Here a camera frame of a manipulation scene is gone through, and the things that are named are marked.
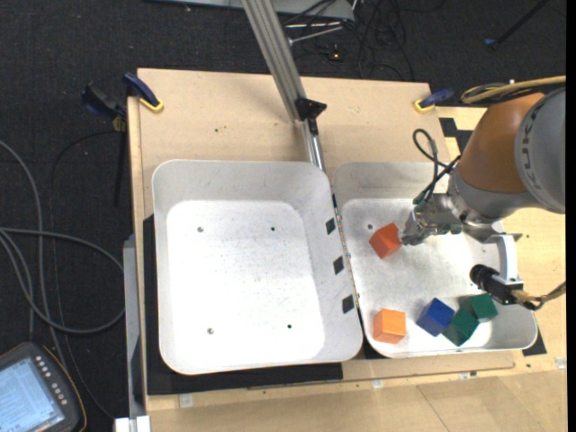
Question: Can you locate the orange cube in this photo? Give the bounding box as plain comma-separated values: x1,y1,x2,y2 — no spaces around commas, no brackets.
372,308,408,346
368,221,404,260

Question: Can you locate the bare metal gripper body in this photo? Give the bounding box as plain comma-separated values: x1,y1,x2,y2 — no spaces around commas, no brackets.
414,193,465,239

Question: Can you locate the white plastic tray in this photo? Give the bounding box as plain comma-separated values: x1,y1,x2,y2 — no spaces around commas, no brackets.
331,161,539,359
151,158,365,376

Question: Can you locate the green cube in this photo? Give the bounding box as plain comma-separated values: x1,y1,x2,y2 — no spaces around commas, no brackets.
441,307,480,347
468,292,500,324

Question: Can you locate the blue cube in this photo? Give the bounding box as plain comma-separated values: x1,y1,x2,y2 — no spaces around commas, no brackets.
416,297,456,338

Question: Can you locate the black cylinder on white bracket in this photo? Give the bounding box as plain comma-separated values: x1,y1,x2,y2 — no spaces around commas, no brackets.
469,234,526,306

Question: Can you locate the pale wood board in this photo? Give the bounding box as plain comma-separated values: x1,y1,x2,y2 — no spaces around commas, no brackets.
136,67,517,412

